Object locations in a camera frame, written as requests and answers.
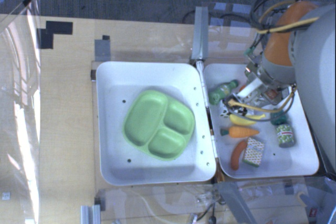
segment green plate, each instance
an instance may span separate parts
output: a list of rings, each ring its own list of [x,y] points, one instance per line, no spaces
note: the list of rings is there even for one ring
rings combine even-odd
[[[148,90],[130,107],[123,136],[148,155],[171,161],[182,154],[194,128],[195,117],[189,108],[162,92]]]

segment toy sausage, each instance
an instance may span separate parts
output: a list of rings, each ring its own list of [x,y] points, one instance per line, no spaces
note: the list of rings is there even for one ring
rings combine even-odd
[[[247,142],[245,140],[240,141],[231,155],[231,169],[236,171],[239,168],[239,157],[244,149],[247,148]]]

